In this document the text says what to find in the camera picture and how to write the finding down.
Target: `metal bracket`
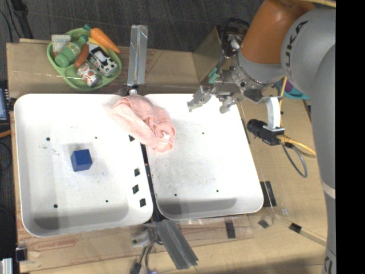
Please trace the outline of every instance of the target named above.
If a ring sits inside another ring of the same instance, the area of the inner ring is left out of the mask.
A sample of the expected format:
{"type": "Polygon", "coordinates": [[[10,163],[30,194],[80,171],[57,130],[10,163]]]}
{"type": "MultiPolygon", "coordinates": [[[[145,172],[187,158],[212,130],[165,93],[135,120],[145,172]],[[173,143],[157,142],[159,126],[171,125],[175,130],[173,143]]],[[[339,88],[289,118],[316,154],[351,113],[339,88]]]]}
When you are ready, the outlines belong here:
{"type": "Polygon", "coordinates": [[[204,103],[208,102],[210,98],[211,95],[208,88],[201,85],[194,93],[193,99],[188,102],[189,112],[191,112],[194,108],[201,107],[204,103]]]}
{"type": "Polygon", "coordinates": [[[25,241],[19,243],[15,249],[15,259],[17,262],[25,261],[28,259],[28,249],[25,241]]]}
{"type": "Polygon", "coordinates": [[[147,40],[148,28],[144,25],[132,25],[127,82],[129,86],[144,84],[147,40]]]}
{"type": "Polygon", "coordinates": [[[229,108],[234,104],[236,104],[234,99],[231,96],[227,96],[227,98],[222,101],[222,106],[219,108],[219,112],[221,114],[224,114],[225,112],[228,112],[229,108]]]}
{"type": "Polygon", "coordinates": [[[281,111],[278,98],[278,96],[265,97],[267,108],[267,126],[264,126],[264,128],[270,131],[284,130],[284,128],[280,128],[281,111]]]}
{"type": "Polygon", "coordinates": [[[0,274],[13,274],[12,258],[3,259],[0,261],[0,274]]]}
{"type": "Polygon", "coordinates": [[[156,223],[156,229],[176,269],[189,269],[197,265],[197,256],[173,220],[156,223]]]}

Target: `plastic carrot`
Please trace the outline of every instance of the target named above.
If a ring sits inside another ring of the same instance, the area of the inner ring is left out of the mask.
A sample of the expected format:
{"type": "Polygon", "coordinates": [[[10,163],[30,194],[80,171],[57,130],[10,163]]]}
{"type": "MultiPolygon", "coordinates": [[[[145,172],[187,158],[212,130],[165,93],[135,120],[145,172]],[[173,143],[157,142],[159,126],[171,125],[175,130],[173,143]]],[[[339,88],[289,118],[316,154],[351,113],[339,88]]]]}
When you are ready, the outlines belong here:
{"type": "Polygon", "coordinates": [[[94,27],[93,29],[91,26],[86,23],[83,27],[85,30],[90,32],[91,37],[99,42],[101,45],[107,47],[110,50],[113,50],[116,53],[120,53],[118,47],[113,43],[113,41],[99,28],[94,27]]]}
{"type": "Polygon", "coordinates": [[[89,45],[85,43],[82,45],[81,52],[74,63],[76,68],[79,68],[81,64],[85,62],[88,54],[89,54],[89,45]]]}

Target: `cardboard surface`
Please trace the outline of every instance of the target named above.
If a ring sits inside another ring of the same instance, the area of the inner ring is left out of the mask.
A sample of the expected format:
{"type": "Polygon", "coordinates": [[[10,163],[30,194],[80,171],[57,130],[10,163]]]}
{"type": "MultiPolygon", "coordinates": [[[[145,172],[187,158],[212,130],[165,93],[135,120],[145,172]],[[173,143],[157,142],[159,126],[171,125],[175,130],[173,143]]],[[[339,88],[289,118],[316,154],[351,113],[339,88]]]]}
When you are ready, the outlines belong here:
{"type": "MultiPolygon", "coordinates": [[[[7,72],[11,98],[19,98],[29,93],[78,93],[63,80],[48,61],[48,43],[29,39],[21,39],[19,43],[7,43],[7,72]]],[[[123,83],[127,82],[129,47],[121,47],[120,50],[118,56],[122,64],[121,74],[95,92],[115,94],[123,83]]],[[[164,91],[168,93],[193,93],[199,86],[199,81],[192,53],[148,49],[145,85],[141,86],[140,93],[153,93],[156,85],[164,85],[164,91]]]]}
{"type": "MultiPolygon", "coordinates": [[[[10,97],[18,98],[27,93],[74,92],[49,64],[45,52],[47,44],[47,41],[28,39],[19,44],[7,44],[10,97]]],[[[129,50],[123,47],[121,50],[123,71],[100,93],[116,93],[127,80],[129,50]]],[[[141,94],[194,93],[199,81],[192,53],[148,50],[145,82],[141,94]]],[[[275,94],[276,90],[267,92],[275,94]]],[[[264,104],[244,101],[240,105],[241,117],[246,122],[253,118],[267,122],[264,104]]],[[[311,123],[303,102],[285,99],[283,111],[286,135],[314,148],[311,123]]],[[[28,249],[28,260],[21,262],[21,272],[127,273],[141,254],[140,247],[133,247],[131,236],[143,232],[143,225],[49,238],[32,236],[24,229],[12,113],[11,129],[18,241],[28,249]]],[[[304,179],[292,167],[281,146],[268,146],[261,139],[254,139],[252,134],[249,134],[249,140],[259,180],[270,182],[277,205],[255,214],[234,217],[235,239],[228,239],[224,218],[205,220],[204,224],[195,221],[180,225],[199,258],[199,273],[248,270],[255,274],[290,273],[288,269],[295,273],[314,273],[315,269],[318,273],[325,254],[327,218],[317,160],[305,158],[309,177],[304,179]],[[302,227],[300,233],[289,229],[292,223],[302,227]]],[[[160,245],[154,247],[149,263],[151,269],[159,272],[177,273],[160,245]]],[[[179,273],[197,272],[191,268],[179,273]]]]}

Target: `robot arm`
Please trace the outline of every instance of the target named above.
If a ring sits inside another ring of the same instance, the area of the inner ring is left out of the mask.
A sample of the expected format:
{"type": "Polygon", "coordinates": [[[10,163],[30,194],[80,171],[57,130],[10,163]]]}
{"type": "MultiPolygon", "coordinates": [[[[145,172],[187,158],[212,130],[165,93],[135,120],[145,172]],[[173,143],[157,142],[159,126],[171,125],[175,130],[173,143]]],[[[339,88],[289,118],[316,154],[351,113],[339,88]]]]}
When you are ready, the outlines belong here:
{"type": "Polygon", "coordinates": [[[238,40],[240,50],[231,52],[233,65],[229,70],[215,70],[214,76],[209,74],[210,85],[201,86],[188,103],[192,111],[216,96],[222,102],[221,113],[245,99],[266,103],[269,124],[259,136],[275,145],[283,130],[278,125],[279,98],[264,97],[261,91],[286,77],[311,98],[311,122],[328,218],[323,274],[336,273],[335,18],[336,9],[316,8],[311,2],[265,0],[244,38],[238,40]]]}

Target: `pink towel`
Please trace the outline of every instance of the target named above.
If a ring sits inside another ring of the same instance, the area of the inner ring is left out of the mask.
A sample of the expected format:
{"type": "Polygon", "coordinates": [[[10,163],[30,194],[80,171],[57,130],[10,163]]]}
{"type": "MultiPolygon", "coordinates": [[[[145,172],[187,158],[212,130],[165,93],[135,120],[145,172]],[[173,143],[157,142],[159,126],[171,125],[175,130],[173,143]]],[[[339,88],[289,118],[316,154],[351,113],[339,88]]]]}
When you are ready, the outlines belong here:
{"type": "Polygon", "coordinates": [[[119,99],[109,112],[126,132],[158,152],[173,148],[175,128],[167,112],[142,95],[119,99]]]}

